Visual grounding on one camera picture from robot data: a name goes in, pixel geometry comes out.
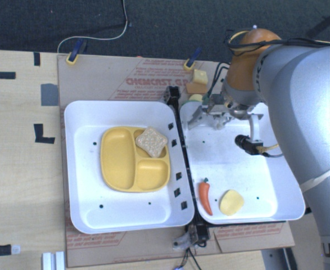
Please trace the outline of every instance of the dark background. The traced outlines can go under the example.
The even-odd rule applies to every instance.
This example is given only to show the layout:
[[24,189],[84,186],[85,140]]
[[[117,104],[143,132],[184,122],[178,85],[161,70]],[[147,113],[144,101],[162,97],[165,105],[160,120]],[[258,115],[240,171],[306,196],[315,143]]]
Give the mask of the dark background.
[[[130,27],[87,54],[230,61],[226,30],[257,25],[282,39],[330,41],[330,0],[125,0]],[[0,50],[57,52],[71,36],[110,38],[124,26],[121,0],[0,0]],[[70,52],[76,39],[60,52]]]

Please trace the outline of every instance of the table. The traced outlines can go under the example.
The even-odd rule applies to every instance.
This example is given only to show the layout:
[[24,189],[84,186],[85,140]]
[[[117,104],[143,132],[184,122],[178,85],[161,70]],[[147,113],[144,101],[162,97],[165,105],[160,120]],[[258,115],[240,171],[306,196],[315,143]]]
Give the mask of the table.
[[[0,269],[41,269],[42,253],[66,252],[60,109],[42,106],[41,85],[57,85],[57,54],[0,51],[0,245],[21,253],[0,256]],[[34,124],[43,124],[36,143]],[[173,269],[179,259],[151,260],[76,269]],[[265,269],[261,251],[197,257],[202,269]],[[184,269],[196,269],[192,259]]]

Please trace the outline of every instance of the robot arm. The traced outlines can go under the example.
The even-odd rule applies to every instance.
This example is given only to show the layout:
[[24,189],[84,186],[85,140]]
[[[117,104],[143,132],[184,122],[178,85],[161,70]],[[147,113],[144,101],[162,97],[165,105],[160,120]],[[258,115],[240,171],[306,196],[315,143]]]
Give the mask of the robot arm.
[[[240,44],[232,45],[240,34],[245,34]],[[268,106],[277,142],[316,220],[324,267],[330,269],[330,44],[283,41],[265,29],[240,31],[227,43],[235,55],[221,89],[224,112],[248,119],[259,102]]]

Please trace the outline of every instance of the divided yellow plate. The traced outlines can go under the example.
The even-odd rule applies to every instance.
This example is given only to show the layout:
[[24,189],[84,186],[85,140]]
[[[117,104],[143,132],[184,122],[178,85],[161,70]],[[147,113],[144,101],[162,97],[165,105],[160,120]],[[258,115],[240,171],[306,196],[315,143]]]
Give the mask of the divided yellow plate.
[[124,192],[153,192],[170,179],[167,145],[160,157],[150,157],[135,144],[144,132],[138,127],[113,127],[101,139],[101,172],[109,187]]

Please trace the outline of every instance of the white tray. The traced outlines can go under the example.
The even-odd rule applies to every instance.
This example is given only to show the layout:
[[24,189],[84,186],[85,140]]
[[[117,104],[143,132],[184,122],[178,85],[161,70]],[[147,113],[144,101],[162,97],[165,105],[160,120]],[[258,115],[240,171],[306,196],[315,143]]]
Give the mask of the white tray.
[[[128,193],[105,184],[101,137],[116,126],[152,126],[168,138],[171,174],[164,188]],[[70,214],[79,231],[93,234],[175,227],[192,220],[195,210],[170,107],[161,102],[75,101],[65,109],[65,135]]]
[[[201,216],[212,224],[301,218],[305,211],[304,199],[285,158],[251,156],[240,149],[234,139],[239,134],[250,135],[248,121],[232,120],[222,130],[216,130],[216,121],[207,116],[201,125],[188,130],[187,122],[199,106],[199,102],[185,103],[181,107],[180,116]],[[264,114],[260,120],[260,135],[264,146],[276,144],[267,107],[261,103],[253,113]],[[271,150],[270,153],[278,154],[279,151]],[[210,184],[212,216],[204,211],[198,200],[198,184],[205,177]],[[219,204],[224,193],[230,189],[239,192],[245,203],[235,215],[226,216],[220,211]]]

